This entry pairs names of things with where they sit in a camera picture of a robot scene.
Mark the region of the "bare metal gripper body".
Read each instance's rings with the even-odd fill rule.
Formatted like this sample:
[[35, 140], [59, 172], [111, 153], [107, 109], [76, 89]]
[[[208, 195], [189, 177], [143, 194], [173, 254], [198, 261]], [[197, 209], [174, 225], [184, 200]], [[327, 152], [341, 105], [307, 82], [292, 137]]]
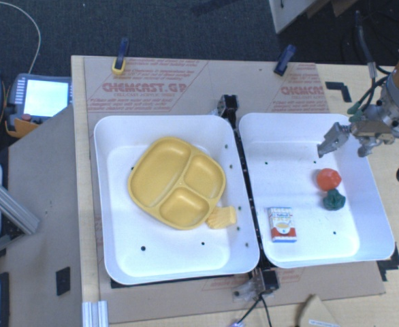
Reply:
[[399, 97], [382, 96], [376, 104], [369, 105], [363, 119], [351, 125], [356, 137], [374, 137], [391, 144], [399, 139]]

